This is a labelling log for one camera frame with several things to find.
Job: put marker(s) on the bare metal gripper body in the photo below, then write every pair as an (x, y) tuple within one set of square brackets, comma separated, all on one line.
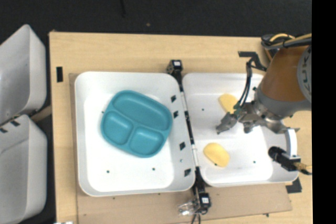
[(273, 124)]

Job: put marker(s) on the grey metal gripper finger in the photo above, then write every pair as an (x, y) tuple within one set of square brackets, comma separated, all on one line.
[(249, 128), (228, 122)]

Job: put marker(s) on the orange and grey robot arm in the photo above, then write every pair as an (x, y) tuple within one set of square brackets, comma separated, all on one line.
[(282, 78)]

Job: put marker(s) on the yellow oval toy food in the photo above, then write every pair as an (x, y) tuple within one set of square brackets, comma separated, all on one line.
[(227, 102), (216, 154)]

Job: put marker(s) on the white plastic tray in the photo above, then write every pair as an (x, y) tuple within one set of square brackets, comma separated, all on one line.
[(131, 175), (244, 154)]

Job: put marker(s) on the thin black and white rod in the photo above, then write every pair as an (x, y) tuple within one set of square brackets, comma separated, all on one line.
[(189, 128)]

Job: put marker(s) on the blue divided plate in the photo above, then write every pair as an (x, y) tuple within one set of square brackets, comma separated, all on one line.
[(136, 123)]

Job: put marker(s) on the black cylinder on white bracket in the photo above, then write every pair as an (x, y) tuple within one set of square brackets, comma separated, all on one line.
[(281, 156)]

